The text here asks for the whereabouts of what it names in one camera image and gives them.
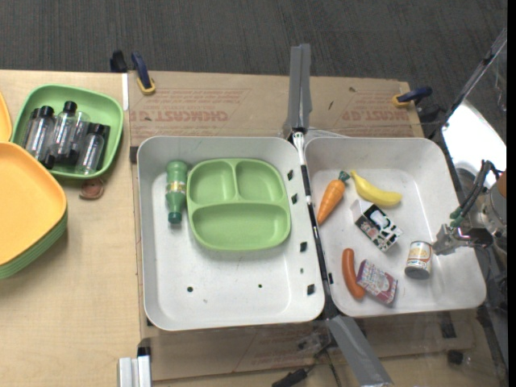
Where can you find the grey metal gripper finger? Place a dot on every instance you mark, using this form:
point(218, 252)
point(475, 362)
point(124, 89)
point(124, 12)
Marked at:
point(442, 247)
point(447, 231)

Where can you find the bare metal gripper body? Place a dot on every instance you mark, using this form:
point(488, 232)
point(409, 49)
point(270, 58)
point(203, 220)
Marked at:
point(482, 237)

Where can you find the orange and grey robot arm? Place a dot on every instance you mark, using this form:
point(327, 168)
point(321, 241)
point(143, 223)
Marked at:
point(503, 184)

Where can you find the small yellow and white can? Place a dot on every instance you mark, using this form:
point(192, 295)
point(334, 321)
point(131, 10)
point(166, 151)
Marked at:
point(419, 258)

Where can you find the white plastic tray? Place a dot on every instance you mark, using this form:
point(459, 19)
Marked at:
point(427, 296)
point(225, 288)

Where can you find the white and black carton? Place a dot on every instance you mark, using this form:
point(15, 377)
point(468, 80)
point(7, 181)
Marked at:
point(377, 226)

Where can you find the pink packet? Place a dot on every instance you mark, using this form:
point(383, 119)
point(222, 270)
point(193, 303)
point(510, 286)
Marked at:
point(377, 282)

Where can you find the yellow banana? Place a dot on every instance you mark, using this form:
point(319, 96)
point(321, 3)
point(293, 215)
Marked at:
point(377, 194)

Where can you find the orange sausage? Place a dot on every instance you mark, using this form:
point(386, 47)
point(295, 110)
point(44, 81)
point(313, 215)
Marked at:
point(350, 272)

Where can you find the orange carrot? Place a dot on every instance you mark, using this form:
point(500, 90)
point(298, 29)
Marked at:
point(330, 200)

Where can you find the thin black and white rod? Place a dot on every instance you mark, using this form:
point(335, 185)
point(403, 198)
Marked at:
point(309, 192)

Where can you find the green divided plate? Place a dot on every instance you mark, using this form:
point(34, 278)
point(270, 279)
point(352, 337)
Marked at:
point(240, 226)

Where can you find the brown cardboard board red print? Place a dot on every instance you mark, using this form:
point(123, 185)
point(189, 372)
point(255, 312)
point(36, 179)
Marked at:
point(258, 103)

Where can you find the green bottle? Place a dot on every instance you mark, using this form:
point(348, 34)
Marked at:
point(176, 188)

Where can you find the clear plastic bottle black cap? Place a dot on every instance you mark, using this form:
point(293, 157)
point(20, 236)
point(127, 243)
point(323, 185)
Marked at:
point(90, 149)
point(30, 125)
point(63, 129)
point(81, 123)
point(40, 133)

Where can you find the green square plate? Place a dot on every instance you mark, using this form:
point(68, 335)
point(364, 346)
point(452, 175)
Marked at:
point(102, 107)

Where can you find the orange plate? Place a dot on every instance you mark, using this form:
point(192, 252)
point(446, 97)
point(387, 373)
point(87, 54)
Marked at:
point(24, 200)
point(4, 119)

